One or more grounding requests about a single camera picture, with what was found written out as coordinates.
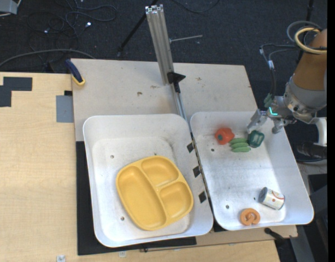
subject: yellow cable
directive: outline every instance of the yellow cable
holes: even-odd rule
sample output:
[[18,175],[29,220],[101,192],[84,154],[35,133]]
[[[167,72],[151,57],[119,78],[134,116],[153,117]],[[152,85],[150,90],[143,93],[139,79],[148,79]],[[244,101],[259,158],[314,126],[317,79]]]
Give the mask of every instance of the yellow cable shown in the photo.
[[320,33],[320,30],[314,28],[314,27],[306,27],[306,28],[303,28],[301,30],[298,30],[295,34],[295,42],[296,44],[304,51],[306,52],[310,52],[310,53],[314,53],[316,55],[323,55],[323,54],[326,54],[327,53],[327,50],[314,50],[310,47],[307,47],[305,45],[302,44],[302,42],[299,40],[298,36],[303,33],[303,32],[306,32],[306,31],[314,31],[316,33]]

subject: pretzel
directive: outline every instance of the pretzel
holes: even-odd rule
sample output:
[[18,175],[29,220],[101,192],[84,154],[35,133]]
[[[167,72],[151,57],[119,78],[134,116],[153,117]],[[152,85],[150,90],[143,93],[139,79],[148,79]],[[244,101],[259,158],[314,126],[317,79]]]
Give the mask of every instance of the pretzel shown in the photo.
[[243,210],[240,214],[240,222],[244,225],[257,224],[260,219],[260,214],[251,208]]

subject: white can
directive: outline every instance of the white can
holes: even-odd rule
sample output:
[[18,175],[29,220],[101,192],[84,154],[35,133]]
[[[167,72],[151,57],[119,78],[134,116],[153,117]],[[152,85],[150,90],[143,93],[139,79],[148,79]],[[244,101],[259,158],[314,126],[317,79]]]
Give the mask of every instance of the white can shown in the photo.
[[285,196],[267,187],[263,187],[258,196],[258,201],[268,207],[279,210],[284,205]]

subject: black pole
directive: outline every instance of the black pole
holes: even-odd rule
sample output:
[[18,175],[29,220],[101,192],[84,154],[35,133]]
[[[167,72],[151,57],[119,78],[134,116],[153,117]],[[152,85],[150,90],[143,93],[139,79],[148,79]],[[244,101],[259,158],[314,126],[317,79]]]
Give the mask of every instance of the black pole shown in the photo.
[[[155,5],[158,0],[153,0],[149,6]],[[117,56],[121,55],[121,52],[124,50],[124,47],[128,43],[128,41],[132,38],[132,36],[135,34],[139,26],[143,23],[143,21],[146,19],[146,14],[144,13],[143,16],[140,18],[136,26],[133,28],[133,30],[130,32],[130,34],[127,36],[127,38],[124,40],[124,42],[119,46],[117,49]]]
[[[305,19],[306,21],[310,21],[310,16],[312,15],[312,11],[313,11],[313,8],[314,8],[313,3],[314,3],[314,0],[309,0],[308,10],[307,10],[307,17]],[[306,34],[307,34],[307,32],[303,33],[303,40],[304,40],[304,37],[305,37]],[[297,62],[301,59],[302,55],[303,55],[303,51],[300,50]]]

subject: dark background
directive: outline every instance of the dark background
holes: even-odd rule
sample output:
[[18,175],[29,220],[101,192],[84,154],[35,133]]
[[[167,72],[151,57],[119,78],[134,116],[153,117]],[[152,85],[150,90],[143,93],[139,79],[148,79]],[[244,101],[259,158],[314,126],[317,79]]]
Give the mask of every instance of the dark background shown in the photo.
[[[67,73],[64,61],[68,58],[156,61],[146,20],[117,55],[152,1],[22,0],[16,15],[0,16],[0,71]],[[202,35],[173,41],[173,62],[243,65],[257,105],[263,110],[271,74],[259,47],[267,43],[292,45],[286,30],[293,22],[309,20],[327,28],[327,0],[159,0],[158,4],[163,4],[172,40]],[[277,49],[268,47],[266,53]],[[273,55],[275,95],[284,94],[298,60],[298,50]],[[326,116],[326,112],[327,107],[318,116]],[[316,127],[297,122],[285,130],[296,159],[309,160],[296,152],[295,144],[317,141]],[[283,261],[295,261],[284,260],[294,258],[278,250]]]

